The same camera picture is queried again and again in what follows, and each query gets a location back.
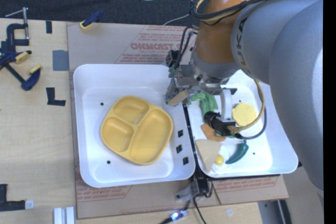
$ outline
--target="yellow divided plate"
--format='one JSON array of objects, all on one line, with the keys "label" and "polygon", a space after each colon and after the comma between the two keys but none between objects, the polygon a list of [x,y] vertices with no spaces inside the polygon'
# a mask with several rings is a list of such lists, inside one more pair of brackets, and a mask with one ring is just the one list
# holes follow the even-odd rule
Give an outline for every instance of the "yellow divided plate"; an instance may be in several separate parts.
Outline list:
[{"label": "yellow divided plate", "polygon": [[111,107],[100,136],[113,152],[133,163],[148,165],[160,158],[173,127],[171,117],[162,108],[128,95]]}]

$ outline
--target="metal rod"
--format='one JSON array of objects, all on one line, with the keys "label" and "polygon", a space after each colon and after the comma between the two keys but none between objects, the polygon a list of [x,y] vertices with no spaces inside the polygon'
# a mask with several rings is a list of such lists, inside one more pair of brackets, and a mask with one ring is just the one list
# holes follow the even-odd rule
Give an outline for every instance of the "metal rod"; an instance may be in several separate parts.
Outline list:
[{"label": "metal rod", "polygon": [[13,16],[13,15],[15,15],[15,14],[18,14],[18,13],[20,13],[20,12],[22,12],[23,10],[18,10],[17,12],[13,12],[13,13],[11,13],[11,14],[7,14],[7,15],[5,15],[5,17],[11,17],[11,16]]},{"label": "metal rod", "polygon": [[26,32],[26,39],[29,39],[29,33],[28,33],[28,21],[27,21],[27,10],[28,8],[23,7],[22,8],[22,12],[23,12],[23,21],[25,22],[25,24],[27,25],[25,27],[25,32]]}]

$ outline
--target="clamp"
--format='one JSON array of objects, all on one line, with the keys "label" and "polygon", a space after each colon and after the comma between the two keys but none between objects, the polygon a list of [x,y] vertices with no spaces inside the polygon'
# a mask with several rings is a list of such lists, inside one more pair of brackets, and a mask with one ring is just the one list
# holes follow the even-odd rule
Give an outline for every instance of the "clamp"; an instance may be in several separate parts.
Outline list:
[{"label": "clamp", "polygon": [[79,23],[79,26],[83,30],[87,30],[92,27],[92,23],[99,22],[100,18],[104,15],[102,10],[99,10],[92,15],[90,15],[87,19]]},{"label": "clamp", "polygon": [[[18,13],[23,13],[23,24],[10,24],[7,26],[7,40],[1,41],[1,47],[3,49],[6,49],[7,51],[15,52],[15,46],[28,46],[29,45],[29,33],[28,33],[28,21],[27,21],[27,7],[23,7],[21,10],[18,10],[17,12],[5,15],[6,18],[11,17]],[[24,29],[26,38],[25,39],[15,39],[14,37],[14,30],[16,29]]]},{"label": "clamp", "polygon": [[32,54],[30,50],[24,52],[9,52],[0,48],[0,70],[4,67],[7,68],[21,82],[21,88],[25,91],[30,90],[37,83],[42,66],[36,65],[31,68],[29,71],[30,77],[25,80],[13,67],[10,66],[9,63],[16,62],[17,64],[20,64],[26,60],[30,54]]}]

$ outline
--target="wooden surface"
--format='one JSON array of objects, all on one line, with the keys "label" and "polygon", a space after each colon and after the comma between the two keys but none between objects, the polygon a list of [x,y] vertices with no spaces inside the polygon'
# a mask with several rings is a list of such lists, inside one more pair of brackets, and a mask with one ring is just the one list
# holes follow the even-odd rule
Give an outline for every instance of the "wooden surface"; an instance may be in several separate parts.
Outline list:
[{"label": "wooden surface", "polygon": [[[6,40],[9,24],[21,19],[0,19],[0,40]],[[28,20],[30,45],[17,51],[31,50],[30,57],[12,67],[27,79],[37,64],[43,69],[38,83],[24,91],[20,82],[6,69],[0,70],[0,184],[8,184],[7,200],[32,200],[33,209],[0,212],[0,223],[52,223],[56,207],[75,207],[75,172],[72,147],[70,87],[68,71],[53,71],[52,51],[67,51],[66,22],[53,22],[52,34],[46,22]],[[24,38],[16,30],[15,38]],[[65,106],[47,104],[46,88],[55,88],[55,99]],[[207,223],[262,224],[258,204],[202,207]],[[76,223],[160,223],[172,212],[143,213],[95,219]],[[202,223],[196,209],[178,223]]]}]

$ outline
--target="cardboard sheet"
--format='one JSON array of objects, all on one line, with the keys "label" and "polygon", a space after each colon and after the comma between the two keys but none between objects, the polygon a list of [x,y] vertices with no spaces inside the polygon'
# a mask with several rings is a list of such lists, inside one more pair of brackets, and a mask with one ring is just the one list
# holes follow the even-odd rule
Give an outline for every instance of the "cardboard sheet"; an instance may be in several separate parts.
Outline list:
[{"label": "cardboard sheet", "polygon": [[[76,113],[72,75],[86,63],[161,64],[169,50],[180,46],[184,27],[98,24],[83,31],[78,23],[67,26],[74,139],[77,218],[126,215],[140,212],[175,210],[174,192],[184,189],[189,180],[93,188],[84,183],[79,171]],[[194,45],[195,36],[189,46]],[[189,59],[189,50],[185,59]],[[282,176],[239,178],[214,182],[215,195],[201,199],[199,206],[228,205],[288,197]]]}]

